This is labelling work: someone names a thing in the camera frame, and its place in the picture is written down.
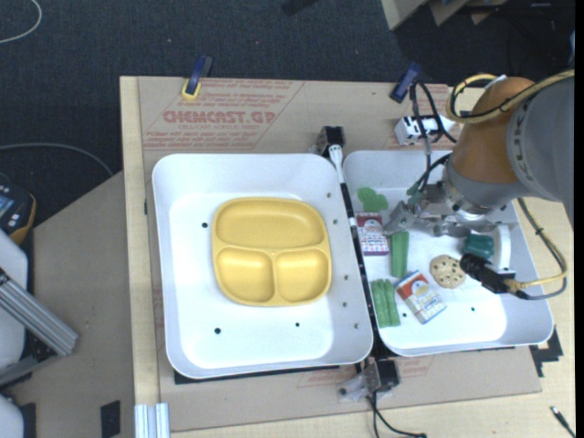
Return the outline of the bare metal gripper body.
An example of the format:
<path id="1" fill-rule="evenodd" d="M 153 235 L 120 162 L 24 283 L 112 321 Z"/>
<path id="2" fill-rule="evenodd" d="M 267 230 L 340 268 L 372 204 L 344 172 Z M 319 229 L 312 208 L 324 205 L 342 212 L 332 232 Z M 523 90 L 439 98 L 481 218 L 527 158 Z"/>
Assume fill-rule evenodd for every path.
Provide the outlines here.
<path id="1" fill-rule="evenodd" d="M 453 183 L 430 183 L 423 189 L 409 189 L 409 205 L 415 217 L 424 222 L 486 227 L 491 224 L 488 215 L 499 209 L 501 202 L 477 187 L 461 189 Z"/>

